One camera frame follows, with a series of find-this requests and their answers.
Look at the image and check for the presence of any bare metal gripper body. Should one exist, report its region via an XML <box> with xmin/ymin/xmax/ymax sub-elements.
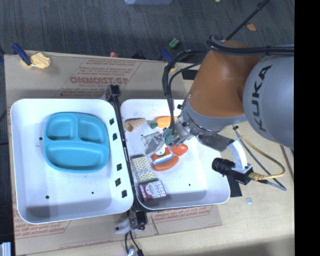
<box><xmin>159</xmin><ymin>116</ymin><xmax>201</xmax><ymax>144</ymax></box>

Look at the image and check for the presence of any red-orange rounded toy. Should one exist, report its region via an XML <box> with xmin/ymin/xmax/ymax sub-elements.
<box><xmin>170</xmin><ymin>143</ymin><xmax>189</xmax><ymax>157</ymax></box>

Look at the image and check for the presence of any white and yellow carton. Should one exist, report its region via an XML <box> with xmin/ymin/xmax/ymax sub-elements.
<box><xmin>140</xmin><ymin>131</ymin><xmax>164</xmax><ymax>151</ymax></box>

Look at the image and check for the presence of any white and blue small carton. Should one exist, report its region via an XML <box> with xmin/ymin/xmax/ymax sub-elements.
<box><xmin>152</xmin><ymin>147</ymin><xmax>174</xmax><ymax>166</ymax></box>

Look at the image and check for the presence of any orange carrot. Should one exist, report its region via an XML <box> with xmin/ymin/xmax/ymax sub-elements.
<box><xmin>149</xmin><ymin>115</ymin><xmax>179</xmax><ymax>130</ymax></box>

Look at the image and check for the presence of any orange sausage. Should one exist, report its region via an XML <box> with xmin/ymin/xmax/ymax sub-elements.
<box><xmin>150</xmin><ymin>146</ymin><xmax>180</xmax><ymax>172</ymax></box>

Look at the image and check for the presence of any yellow patterned packet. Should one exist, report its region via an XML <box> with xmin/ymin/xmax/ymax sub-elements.
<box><xmin>130</xmin><ymin>155</ymin><xmax>157</xmax><ymax>185</ymax></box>

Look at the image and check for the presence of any thin black rod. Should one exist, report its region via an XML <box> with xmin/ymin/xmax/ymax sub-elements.
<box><xmin>114</xmin><ymin>98</ymin><xmax>138</xmax><ymax>213</ymax></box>

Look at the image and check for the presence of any tan waffle cone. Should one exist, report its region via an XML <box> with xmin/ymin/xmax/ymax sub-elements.
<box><xmin>124</xmin><ymin>117</ymin><xmax>147</xmax><ymax>133</ymax></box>

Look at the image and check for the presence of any white plastic tray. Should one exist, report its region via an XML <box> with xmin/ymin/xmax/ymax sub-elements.
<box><xmin>9</xmin><ymin>98</ymin><xmax>135</xmax><ymax>225</ymax></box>
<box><xmin>119</xmin><ymin>98</ymin><xmax>231</xmax><ymax>211</ymax></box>

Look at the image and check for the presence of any blue divided plate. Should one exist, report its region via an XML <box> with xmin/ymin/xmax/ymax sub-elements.
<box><xmin>42</xmin><ymin>111</ymin><xmax>111</xmax><ymax>174</ymax></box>

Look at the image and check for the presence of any brown cardboard board, red print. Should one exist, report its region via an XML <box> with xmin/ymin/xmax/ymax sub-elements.
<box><xmin>3</xmin><ymin>50</ymin><xmax>223</xmax><ymax>256</ymax></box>

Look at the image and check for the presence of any black cylinder on white bracket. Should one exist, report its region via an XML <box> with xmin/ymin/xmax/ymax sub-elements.
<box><xmin>211</xmin><ymin>140</ymin><xmax>254</xmax><ymax>186</ymax></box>

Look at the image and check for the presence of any black block with thin wires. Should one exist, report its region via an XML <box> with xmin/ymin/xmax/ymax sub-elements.
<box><xmin>128</xmin><ymin>209</ymin><xmax>148</xmax><ymax>230</ymax></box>
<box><xmin>109</xmin><ymin>84</ymin><xmax>121</xmax><ymax>101</ymax></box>

